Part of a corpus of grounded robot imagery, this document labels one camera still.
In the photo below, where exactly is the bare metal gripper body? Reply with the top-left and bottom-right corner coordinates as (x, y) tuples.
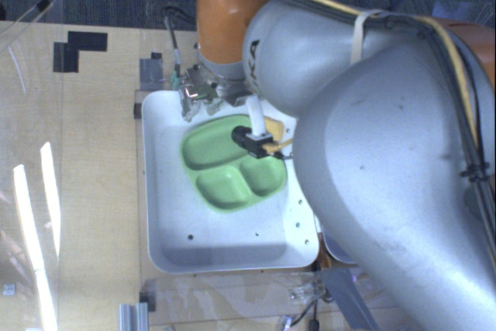
(184, 65), (251, 108)

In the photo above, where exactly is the green divided plate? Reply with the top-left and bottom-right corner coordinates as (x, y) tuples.
(179, 113), (289, 212)

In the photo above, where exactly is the white plastic tray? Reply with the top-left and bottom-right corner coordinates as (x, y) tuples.
(140, 89), (321, 276)

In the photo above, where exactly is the black cylinder on white bracket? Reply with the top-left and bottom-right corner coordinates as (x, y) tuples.
(230, 95), (286, 160)

